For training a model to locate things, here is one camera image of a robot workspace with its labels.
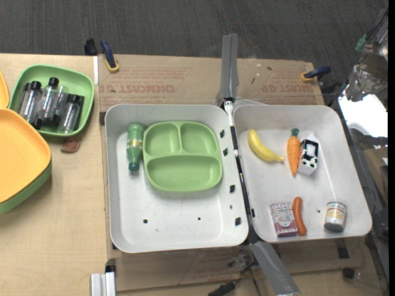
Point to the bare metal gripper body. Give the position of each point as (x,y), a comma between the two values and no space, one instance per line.
(380,32)

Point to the orange carrot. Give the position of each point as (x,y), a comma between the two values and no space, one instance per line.
(293,153)

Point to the white cow print carton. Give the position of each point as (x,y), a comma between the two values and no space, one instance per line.
(308,165)

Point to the yellow banana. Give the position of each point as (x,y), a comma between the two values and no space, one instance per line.
(260,150)

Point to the white plastic tray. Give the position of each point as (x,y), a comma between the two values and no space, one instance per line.
(277,183)
(172,220)

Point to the small yellow label can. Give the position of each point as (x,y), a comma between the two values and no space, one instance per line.
(335,216)

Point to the brown cardboard board red print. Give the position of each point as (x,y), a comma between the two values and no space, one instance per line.
(197,82)

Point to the orange sausage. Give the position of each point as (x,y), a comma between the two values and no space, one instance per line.
(298,214)

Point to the pink carton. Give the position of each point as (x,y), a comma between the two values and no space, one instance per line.
(283,220)

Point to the green divided plate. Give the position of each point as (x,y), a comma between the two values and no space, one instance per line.
(182,171)

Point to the green plastic bottle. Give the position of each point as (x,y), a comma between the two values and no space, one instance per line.
(134,145)

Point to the clear plastic bottle black cap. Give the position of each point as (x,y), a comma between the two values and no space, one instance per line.
(31,102)
(69,116)
(22,99)
(49,99)

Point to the yellow plate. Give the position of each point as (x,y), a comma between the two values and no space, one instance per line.
(3,91)
(21,153)

